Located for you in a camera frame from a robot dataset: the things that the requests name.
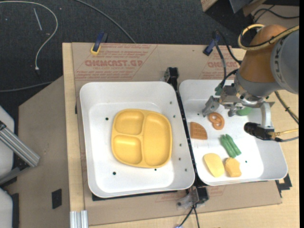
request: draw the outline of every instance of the white tray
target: white tray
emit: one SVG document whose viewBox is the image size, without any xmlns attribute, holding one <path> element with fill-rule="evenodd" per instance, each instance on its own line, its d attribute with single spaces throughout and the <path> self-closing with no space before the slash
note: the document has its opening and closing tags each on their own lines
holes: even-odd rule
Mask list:
<svg viewBox="0 0 304 228">
<path fill-rule="evenodd" d="M 80 90 L 87 175 L 98 197 L 183 190 L 194 183 L 194 169 L 173 87 L 165 82 L 93 82 Z M 165 115 L 172 127 L 172 155 L 157 169 L 120 163 L 112 153 L 114 116 L 123 109 Z"/>
<path fill-rule="evenodd" d="M 191 139 L 199 178 L 211 186 L 284 178 L 287 174 L 287 165 L 280 144 L 260 140 L 244 131 L 247 122 L 261 123 L 260 109 L 253 109 L 248 116 L 228 117 L 228 110 L 221 105 L 216 112 L 225 119 L 225 127 L 222 130 L 215 130 L 208 118 L 202 116 L 205 103 L 214 95 L 214 89 L 219 83 L 219 80 L 186 80 L 179 88 L 187 123 L 199 123 L 208 135 L 207 140 Z M 226 173 L 221 177 L 213 177 L 203 162 L 203 156 L 207 153 L 216 153 L 223 161 L 229 157 L 219 142 L 222 134 L 229 134 L 242 152 L 236 157 L 240 162 L 240 177 L 231 178 Z"/>
</svg>

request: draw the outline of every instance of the divided yellow plate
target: divided yellow plate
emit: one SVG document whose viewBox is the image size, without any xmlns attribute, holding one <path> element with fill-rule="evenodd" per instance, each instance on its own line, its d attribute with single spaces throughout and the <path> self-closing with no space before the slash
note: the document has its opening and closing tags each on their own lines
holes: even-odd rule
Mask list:
<svg viewBox="0 0 304 228">
<path fill-rule="evenodd" d="M 114 118 L 111 143 L 118 161 L 136 167 L 158 168 L 171 158 L 171 125 L 160 113 L 125 109 Z"/>
</svg>

